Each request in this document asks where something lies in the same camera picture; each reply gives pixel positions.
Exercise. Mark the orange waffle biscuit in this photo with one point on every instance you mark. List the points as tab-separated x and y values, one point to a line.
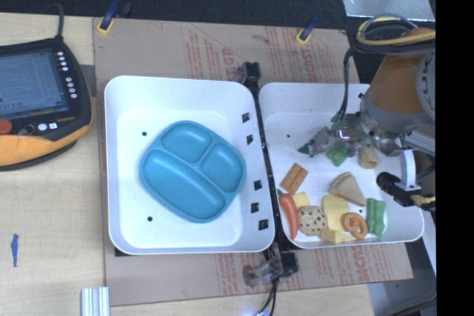
294	178

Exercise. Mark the white plastic tray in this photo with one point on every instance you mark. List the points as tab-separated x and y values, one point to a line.
129	166
318	114

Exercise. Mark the red chili pepper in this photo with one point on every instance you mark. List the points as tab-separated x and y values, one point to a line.
290	211

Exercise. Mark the green asparagus bundle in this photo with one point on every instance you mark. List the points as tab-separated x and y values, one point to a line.
376	217

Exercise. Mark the black cylinder on white bracket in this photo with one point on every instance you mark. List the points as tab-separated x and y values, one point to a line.
400	188

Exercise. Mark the yellow cheese slice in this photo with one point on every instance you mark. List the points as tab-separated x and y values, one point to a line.
333	211

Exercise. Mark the brown cardboard board red print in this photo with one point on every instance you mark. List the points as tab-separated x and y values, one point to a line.
177	48

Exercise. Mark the orange pretzel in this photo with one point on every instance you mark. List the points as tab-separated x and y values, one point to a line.
354	224

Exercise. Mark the light green lettuce piece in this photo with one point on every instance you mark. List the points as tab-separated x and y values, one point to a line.
337	155

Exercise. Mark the yellow cheese wedge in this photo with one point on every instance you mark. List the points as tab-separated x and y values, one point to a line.
333	236

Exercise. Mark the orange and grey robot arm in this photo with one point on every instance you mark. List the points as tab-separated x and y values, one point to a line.
396	85

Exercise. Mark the beige croissant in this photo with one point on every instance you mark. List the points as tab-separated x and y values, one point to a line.
367	158

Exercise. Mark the beige sandwich wedge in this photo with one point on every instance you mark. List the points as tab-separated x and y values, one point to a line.
348	188

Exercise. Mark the small yellow cheese piece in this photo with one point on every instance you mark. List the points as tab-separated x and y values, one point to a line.
302	199

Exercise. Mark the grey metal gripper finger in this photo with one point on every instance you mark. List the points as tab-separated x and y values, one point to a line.
317	148
326	134

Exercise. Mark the beige chocolate chip cookie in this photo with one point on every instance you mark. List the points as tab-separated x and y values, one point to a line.
312	220

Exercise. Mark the thin black rod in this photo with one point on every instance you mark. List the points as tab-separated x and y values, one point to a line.
267	163

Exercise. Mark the blue divided plate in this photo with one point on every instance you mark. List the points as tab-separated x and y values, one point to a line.
185	177

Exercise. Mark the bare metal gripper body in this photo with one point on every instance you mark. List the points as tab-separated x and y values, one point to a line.
353	133

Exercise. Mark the dark green leaf piece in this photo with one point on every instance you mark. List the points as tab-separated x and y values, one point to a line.
304	149

